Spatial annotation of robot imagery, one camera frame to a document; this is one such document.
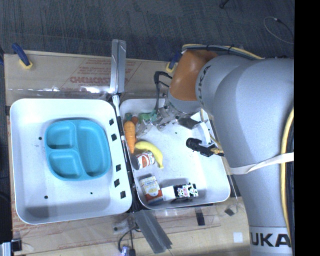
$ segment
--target blue plate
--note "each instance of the blue plate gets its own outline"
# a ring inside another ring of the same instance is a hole
[[[111,155],[105,131],[93,121],[55,122],[45,131],[44,145],[49,169],[61,180],[94,179],[110,169]]]

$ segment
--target banana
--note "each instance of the banana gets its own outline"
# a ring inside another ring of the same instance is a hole
[[[148,141],[139,141],[134,145],[138,150],[145,150],[145,151],[151,151],[154,155],[154,159],[158,163],[159,167],[161,169],[164,168],[163,166],[163,155],[159,148],[157,148],[155,145]]]

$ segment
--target white strap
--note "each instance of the white strap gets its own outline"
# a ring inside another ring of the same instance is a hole
[[[242,175],[242,174],[250,173],[256,169],[259,169],[259,168],[262,168],[265,166],[292,162],[294,160],[295,160],[295,155],[294,155],[294,152],[292,152],[292,153],[279,154],[275,157],[272,157],[272,158],[265,160],[265,161],[262,161],[260,163],[254,163],[254,164],[249,164],[246,166],[235,167],[235,168],[230,167],[229,169],[232,174]]]

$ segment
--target white tray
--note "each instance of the white tray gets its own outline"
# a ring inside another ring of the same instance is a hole
[[[164,105],[164,101],[159,100],[160,107]],[[150,113],[155,105],[156,99],[127,99],[120,105],[120,114],[124,120],[126,113]],[[200,115],[192,118],[200,121]],[[201,133],[197,129],[190,130],[173,121],[163,131],[152,127],[146,135],[139,138],[153,143],[163,153],[163,169],[158,168],[155,163],[133,172],[139,199],[146,208],[155,210],[205,205],[225,201],[230,196],[230,184],[222,158],[217,155],[206,157],[192,151],[186,146],[190,137],[200,139]],[[149,205],[139,185],[139,180],[145,176],[155,176],[160,188],[194,183],[199,197],[184,202],[166,201],[158,205]]]
[[[98,123],[107,135],[111,169],[102,177],[65,181],[49,170],[42,139],[45,131],[53,122],[74,118]],[[10,108],[10,123],[16,211],[24,222],[44,224],[102,217],[121,214],[130,208],[132,195],[119,129],[114,109],[108,102],[20,99]]]

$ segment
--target gray floor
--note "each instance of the gray floor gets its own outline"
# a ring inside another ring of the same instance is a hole
[[[110,56],[112,39],[121,39],[131,59],[168,61],[183,44],[191,43],[243,47],[266,58],[294,57],[290,43],[294,0],[229,0],[223,9],[220,3],[1,0],[0,45],[11,54],[11,45],[18,43],[26,50]],[[10,187],[4,83],[0,66],[0,243],[8,237],[11,225],[6,199]]]

